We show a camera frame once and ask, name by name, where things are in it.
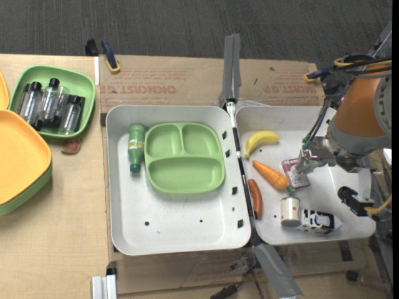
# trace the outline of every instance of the white plastic tray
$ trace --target white plastic tray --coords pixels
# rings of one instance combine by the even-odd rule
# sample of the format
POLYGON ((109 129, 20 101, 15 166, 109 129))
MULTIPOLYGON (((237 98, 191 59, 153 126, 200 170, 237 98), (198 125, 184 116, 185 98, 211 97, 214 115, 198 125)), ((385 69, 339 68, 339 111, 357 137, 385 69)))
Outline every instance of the white plastic tray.
POLYGON ((119 251, 153 255, 238 249, 248 242, 248 210, 231 120, 225 111, 218 107, 122 105, 109 111, 106 123, 111 233, 119 251), (141 123, 149 129, 167 122, 203 123, 216 132, 226 170, 219 188, 199 194, 165 194, 151 186, 144 163, 137 176, 130 173, 128 127, 141 123))
MULTIPOLYGON (((271 130, 280 136, 278 145, 263 145, 244 160, 247 179, 255 179, 263 198, 263 215, 256 220, 256 230, 268 244, 284 245, 320 242, 324 240, 349 240, 369 237, 375 232, 375 222, 369 217, 357 217, 337 195, 342 186, 357 192, 370 192, 371 176, 368 170, 360 174, 349 174, 339 166, 316 168, 308 174, 309 187, 296 191, 300 207, 336 215, 344 224, 327 235, 304 232, 296 228, 281 226, 280 201, 289 194, 271 186, 252 166, 258 160, 283 172, 281 162, 298 158, 303 137, 310 131, 319 107, 242 107, 236 113, 241 151, 245 153, 246 140, 256 131, 271 130)), ((330 109, 318 136, 327 131, 326 120, 332 119, 335 111, 330 109)))

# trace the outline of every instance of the stack of plates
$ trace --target stack of plates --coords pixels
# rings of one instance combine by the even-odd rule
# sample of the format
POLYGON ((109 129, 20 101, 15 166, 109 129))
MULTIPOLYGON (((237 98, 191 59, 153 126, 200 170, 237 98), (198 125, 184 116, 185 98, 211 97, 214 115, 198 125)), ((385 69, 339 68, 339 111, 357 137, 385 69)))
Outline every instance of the stack of plates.
POLYGON ((22 205, 51 178, 51 150, 18 114, 6 110, 9 98, 0 73, 0 216, 22 205))

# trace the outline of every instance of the tin can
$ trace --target tin can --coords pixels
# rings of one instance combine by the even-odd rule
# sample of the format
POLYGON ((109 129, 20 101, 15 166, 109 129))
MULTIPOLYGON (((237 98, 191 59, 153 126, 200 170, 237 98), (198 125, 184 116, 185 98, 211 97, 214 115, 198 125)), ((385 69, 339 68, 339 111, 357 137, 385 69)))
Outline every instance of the tin can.
POLYGON ((281 224, 286 227, 297 227, 299 220, 299 203, 296 197, 285 197, 281 199, 281 224))

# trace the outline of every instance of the green bottle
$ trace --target green bottle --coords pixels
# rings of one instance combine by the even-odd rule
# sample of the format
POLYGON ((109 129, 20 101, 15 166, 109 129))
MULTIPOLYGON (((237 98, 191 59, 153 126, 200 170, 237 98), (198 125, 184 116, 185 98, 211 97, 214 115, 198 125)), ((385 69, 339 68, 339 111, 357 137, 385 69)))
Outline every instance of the green bottle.
POLYGON ((144 157, 144 134, 145 129, 141 124, 133 124, 129 128, 128 153, 130 157, 130 171, 140 172, 140 163, 144 157))

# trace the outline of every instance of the gray carpet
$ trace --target gray carpet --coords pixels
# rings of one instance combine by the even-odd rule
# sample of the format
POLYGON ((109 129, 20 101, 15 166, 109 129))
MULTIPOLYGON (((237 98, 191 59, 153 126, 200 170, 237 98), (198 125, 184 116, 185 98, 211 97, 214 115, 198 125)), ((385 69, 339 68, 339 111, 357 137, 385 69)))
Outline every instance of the gray carpet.
POLYGON ((241 35, 242 59, 318 67, 367 52, 392 21, 393 0, 0 0, 0 53, 85 55, 94 38, 115 54, 223 58, 241 35))

